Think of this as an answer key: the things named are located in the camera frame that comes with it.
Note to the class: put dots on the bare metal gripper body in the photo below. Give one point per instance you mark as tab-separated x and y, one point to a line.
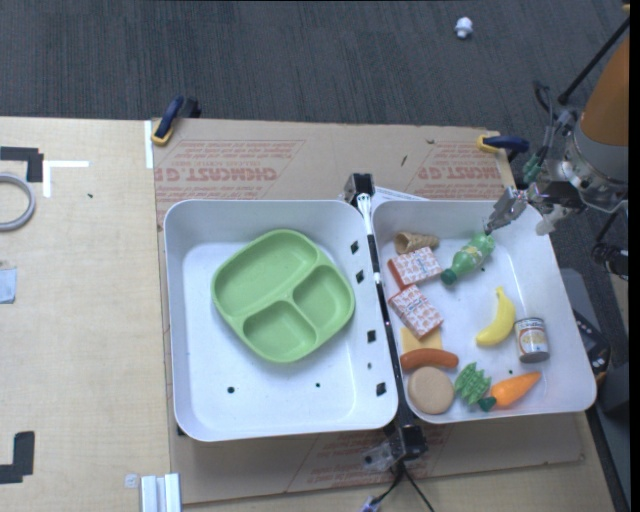
562	192

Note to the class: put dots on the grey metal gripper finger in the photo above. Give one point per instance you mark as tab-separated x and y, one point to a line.
502	205
515	210

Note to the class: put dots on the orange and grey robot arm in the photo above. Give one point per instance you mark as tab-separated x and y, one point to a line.
605	115

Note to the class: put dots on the green bottle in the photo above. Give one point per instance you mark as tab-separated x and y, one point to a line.
470	256

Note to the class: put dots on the white plastic tray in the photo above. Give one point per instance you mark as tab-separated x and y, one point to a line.
280	400
550	300

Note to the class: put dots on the tan ice cream cone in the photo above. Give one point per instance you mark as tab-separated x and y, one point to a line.
412	242

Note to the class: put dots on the orange and white carton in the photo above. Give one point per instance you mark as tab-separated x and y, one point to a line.
415	266
416	311

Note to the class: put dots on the white paper sheet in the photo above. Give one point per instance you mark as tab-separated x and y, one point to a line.
395	194

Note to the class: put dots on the yellow banana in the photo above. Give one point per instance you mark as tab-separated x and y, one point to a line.
501	320

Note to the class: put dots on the small orange and white can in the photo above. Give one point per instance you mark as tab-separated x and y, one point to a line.
532	341

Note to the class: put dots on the thin black and white rod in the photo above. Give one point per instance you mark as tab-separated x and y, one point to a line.
374	260

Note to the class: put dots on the yellow cheese slice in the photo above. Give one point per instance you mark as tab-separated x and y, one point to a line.
433	341

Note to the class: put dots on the orange sausage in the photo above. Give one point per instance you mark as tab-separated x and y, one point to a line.
429	358

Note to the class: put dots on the orange carrot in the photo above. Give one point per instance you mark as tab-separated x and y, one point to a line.
515	388

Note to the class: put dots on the small white object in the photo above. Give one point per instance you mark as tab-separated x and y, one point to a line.
463	26

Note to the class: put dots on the tan round biscuit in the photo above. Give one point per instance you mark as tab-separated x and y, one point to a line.
430	390

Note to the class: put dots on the green divided plate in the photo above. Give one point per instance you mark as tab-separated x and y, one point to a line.
265	280

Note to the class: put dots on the brown cardboard board, red print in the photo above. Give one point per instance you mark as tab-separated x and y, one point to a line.
260	470

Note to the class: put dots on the white tape roll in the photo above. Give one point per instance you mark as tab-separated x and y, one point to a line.
29	205

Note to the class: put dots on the black cylinder on white bracket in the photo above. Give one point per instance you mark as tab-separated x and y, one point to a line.
611	256

